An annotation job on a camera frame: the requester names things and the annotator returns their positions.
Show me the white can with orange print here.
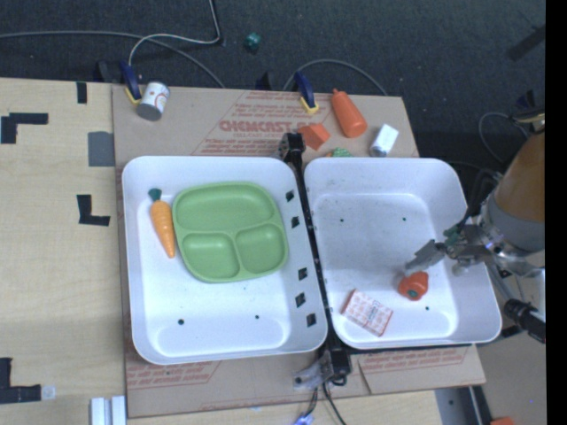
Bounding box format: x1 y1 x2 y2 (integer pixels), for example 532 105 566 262
136 81 172 122

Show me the thin black rod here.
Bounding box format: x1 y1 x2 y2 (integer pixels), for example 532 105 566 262
288 148 340 354

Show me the black block with wires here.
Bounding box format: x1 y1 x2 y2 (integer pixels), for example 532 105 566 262
325 347 353 381
277 132 307 164

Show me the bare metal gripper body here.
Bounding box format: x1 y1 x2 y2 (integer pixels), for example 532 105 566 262
445 223 547 279

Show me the orange block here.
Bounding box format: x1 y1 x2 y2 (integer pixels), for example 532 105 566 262
297 123 332 152

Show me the orange toy carrot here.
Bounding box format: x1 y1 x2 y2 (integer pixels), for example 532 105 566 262
147 187 179 259

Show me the orange toy pepper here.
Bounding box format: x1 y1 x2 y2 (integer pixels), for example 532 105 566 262
397 270 431 302

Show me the green divided plate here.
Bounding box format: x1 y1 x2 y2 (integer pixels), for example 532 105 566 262
171 182 291 284

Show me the black cylinder on white bracket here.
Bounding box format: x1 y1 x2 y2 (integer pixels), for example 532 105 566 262
502 297 547 344

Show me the orange bottle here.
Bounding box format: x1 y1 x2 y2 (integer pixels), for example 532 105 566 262
330 88 369 140

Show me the brown cardboard board red print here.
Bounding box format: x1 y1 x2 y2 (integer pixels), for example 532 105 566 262
110 84 487 419

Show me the white plastic tray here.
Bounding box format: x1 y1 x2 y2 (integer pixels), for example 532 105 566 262
121 155 330 366
303 156 503 351

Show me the small white carton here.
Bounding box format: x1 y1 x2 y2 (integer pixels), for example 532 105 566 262
369 123 400 158

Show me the orange and white packet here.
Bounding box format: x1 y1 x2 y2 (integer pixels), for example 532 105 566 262
339 288 394 338

